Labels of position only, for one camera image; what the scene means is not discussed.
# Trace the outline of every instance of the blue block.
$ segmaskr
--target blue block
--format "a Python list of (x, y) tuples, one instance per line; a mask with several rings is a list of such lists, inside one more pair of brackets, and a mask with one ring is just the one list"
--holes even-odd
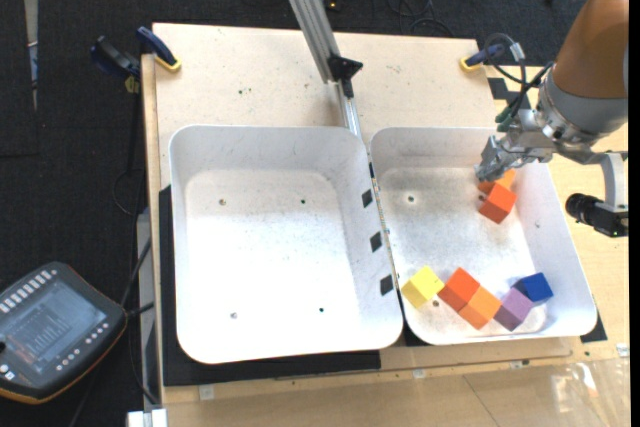
[(526, 295), (533, 303), (541, 303), (553, 297), (551, 287), (542, 272), (520, 278), (513, 285), (522, 294)]

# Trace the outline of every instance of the screen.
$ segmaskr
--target screen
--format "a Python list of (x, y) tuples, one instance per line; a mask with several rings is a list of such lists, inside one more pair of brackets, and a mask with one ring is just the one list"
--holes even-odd
[(3, 316), (0, 332), (6, 336), (7, 348), (39, 374), (106, 318), (61, 281), (50, 283), (29, 301), (26, 307)]

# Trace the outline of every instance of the wooden table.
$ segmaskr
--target wooden table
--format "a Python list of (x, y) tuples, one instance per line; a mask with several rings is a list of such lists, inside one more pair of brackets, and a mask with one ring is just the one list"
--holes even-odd
[[(182, 69), (172, 74), (155, 65), (152, 56), (142, 59), (158, 304), (158, 192), (170, 184), (171, 135), (184, 125), (199, 123), (330, 126), (342, 125), (342, 120), (335, 89), (322, 83), (299, 31), (175, 24), (155, 24), (153, 31), (183, 61)], [(501, 110), (504, 106), (503, 102), (494, 103), (487, 81), (487, 76), (501, 75), (491, 69), (465, 74), (458, 65), (460, 58), (477, 51), (473, 40), (346, 33), (337, 33), (336, 39), (343, 56), (364, 63), (353, 82), (365, 142), (385, 126), (493, 127), (496, 107)], [(596, 148), (627, 149), (626, 126)], [(555, 157), (549, 167), (561, 203), (573, 192), (588, 191), (603, 197), (598, 166), (580, 166)], [(251, 415), (261, 408), (271, 410), (274, 404), (283, 410), (281, 416), (273, 413), (270, 421), (274, 425), (299, 425), (295, 412), (300, 408), (306, 408), (311, 421), (318, 417), (318, 411), (328, 411), (327, 404), (346, 415), (343, 420), (347, 423), (342, 425), (357, 425), (362, 417), (345, 412), (363, 400), (363, 393), (373, 404), (377, 400), (404, 404), (415, 412), (415, 418), (405, 419), (405, 425), (419, 425), (421, 407), (429, 407), (426, 403), (420, 406), (428, 391), (416, 388), (417, 378), (508, 370), (523, 361), (533, 366), (618, 358), (630, 341), (628, 239), (609, 239), (590, 227), (575, 224), (568, 216), (567, 220), (607, 340), (583, 344), (579, 337), (571, 337), (429, 347), (407, 347), (400, 340), (381, 351), (382, 368), (376, 372), (163, 386), (160, 395), (170, 425), (209, 425), (211, 414), (229, 425), (245, 425), (245, 421), (253, 425)], [(162, 319), (159, 308), (155, 311), (160, 333)], [(159, 336), (157, 344), (158, 354), (162, 354)], [(464, 403), (462, 396), (458, 399)], [(380, 424), (385, 414), (376, 414)], [(389, 414), (391, 421), (397, 411)], [(351, 416), (354, 423), (348, 423)]]

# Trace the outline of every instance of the black floor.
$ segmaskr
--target black floor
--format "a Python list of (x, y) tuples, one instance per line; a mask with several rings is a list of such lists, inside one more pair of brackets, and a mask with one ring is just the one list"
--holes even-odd
[[(339, 0), (329, 19), (336, 31), (472, 38), (479, 45), (492, 33), (506, 33), (520, 42), (528, 64), (543, 65), (555, 57), (585, 0), (403, 1), (401, 16), (399, 0)], [(113, 196), (129, 162), (133, 97), (120, 80), (98, 71), (89, 50), (107, 35), (137, 54), (136, 28), (154, 21), (297, 28), (287, 0), (39, 0), (38, 110), (20, 118), (36, 133), (23, 132), (29, 151), (0, 155), (0, 288), (59, 260), (109, 297), (122, 295), (133, 235), (132, 217), (123, 210), (134, 208), (140, 174), (115, 188), (126, 208)], [(239, 58), (237, 65), (245, 62)], [(8, 126), (0, 120), (3, 133)], [(138, 127), (133, 167), (142, 164)], [(132, 364), (139, 355), (127, 342), (96, 375), (77, 425), (121, 426), (128, 411), (142, 408)], [(0, 400), (0, 426), (68, 425), (85, 381), (42, 406)]]

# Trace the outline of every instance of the cube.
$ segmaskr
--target cube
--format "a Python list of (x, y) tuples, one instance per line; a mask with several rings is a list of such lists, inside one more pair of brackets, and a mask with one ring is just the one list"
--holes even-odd
[(533, 302), (517, 288), (511, 287), (502, 298), (502, 306), (495, 315), (496, 321), (509, 331), (524, 322), (533, 308)]
[(401, 291), (415, 308), (420, 308), (443, 287), (444, 283), (440, 278), (425, 265), (402, 286)]
[(479, 212), (494, 223), (500, 224), (511, 213), (517, 199), (518, 196), (515, 193), (504, 185), (495, 183), (480, 206)]
[(503, 187), (506, 187), (507, 189), (511, 189), (511, 184), (513, 184), (513, 179), (515, 178), (515, 176), (516, 176), (515, 169), (513, 168), (507, 169), (504, 172), (504, 175), (502, 175), (502, 178), (498, 178), (493, 182), (480, 182), (478, 184), (478, 189), (480, 189), (485, 194), (489, 194), (491, 192), (491, 189), (496, 183), (499, 183), (500, 185), (502, 185)]
[(514, 283), (513, 288), (526, 295), (534, 305), (541, 304), (553, 297), (553, 291), (542, 272), (520, 278)]
[(476, 329), (481, 329), (495, 317), (501, 305), (500, 299), (480, 286), (458, 314)]
[(454, 310), (460, 311), (479, 287), (480, 283), (471, 274), (462, 267), (458, 267), (447, 280), (444, 288), (438, 292), (438, 297)]

